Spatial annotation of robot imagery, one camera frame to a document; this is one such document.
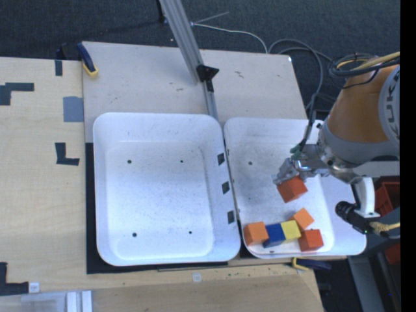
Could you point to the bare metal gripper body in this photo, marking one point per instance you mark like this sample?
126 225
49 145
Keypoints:
317 162

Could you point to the red cube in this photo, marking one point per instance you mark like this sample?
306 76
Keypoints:
311 240
292 190

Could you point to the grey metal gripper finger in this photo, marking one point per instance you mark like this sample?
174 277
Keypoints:
303 175
286 172

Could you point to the white plastic tray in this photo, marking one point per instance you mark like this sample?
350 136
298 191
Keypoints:
256 180
156 190

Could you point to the orange cube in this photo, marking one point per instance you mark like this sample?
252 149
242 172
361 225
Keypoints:
304 218
255 233

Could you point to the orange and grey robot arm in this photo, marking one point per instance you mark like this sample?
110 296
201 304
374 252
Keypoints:
357 115

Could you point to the blue cube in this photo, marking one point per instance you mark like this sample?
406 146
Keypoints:
275 234

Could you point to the yellow cube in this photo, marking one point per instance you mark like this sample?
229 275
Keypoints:
291 230

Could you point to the black cylinder on white bracket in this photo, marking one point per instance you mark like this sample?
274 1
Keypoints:
365 193

